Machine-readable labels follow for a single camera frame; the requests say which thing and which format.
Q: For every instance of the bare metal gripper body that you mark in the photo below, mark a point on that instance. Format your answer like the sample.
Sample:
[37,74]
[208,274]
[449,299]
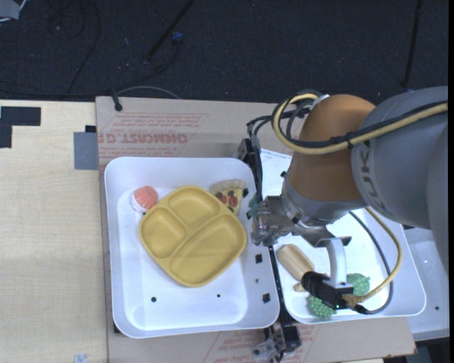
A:
[272,218]

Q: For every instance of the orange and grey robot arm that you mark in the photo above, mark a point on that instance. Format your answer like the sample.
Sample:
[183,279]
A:
[397,153]

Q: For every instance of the tan toy bread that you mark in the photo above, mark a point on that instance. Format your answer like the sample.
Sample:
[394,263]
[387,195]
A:
[293,259]

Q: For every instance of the toy pizza slice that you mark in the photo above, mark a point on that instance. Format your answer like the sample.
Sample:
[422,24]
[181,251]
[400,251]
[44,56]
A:
[231,193]

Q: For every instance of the yellow divided plate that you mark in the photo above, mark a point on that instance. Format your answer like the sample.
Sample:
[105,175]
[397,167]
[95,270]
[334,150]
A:
[193,236]

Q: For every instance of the green toy grapes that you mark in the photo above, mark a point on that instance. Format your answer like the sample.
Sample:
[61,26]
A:
[319,308]

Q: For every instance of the white plastic tray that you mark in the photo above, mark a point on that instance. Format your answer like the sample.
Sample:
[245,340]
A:
[401,289]
[196,308]

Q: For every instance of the orange and white toy shell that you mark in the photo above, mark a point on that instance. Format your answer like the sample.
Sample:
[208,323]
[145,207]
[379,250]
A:
[145,198]

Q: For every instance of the brown cardboard board red print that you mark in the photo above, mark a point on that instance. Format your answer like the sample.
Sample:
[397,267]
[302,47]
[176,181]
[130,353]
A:
[166,134]

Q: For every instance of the black cylinder on white bracket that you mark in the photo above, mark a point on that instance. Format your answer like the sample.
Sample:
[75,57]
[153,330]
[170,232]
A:
[337,263]

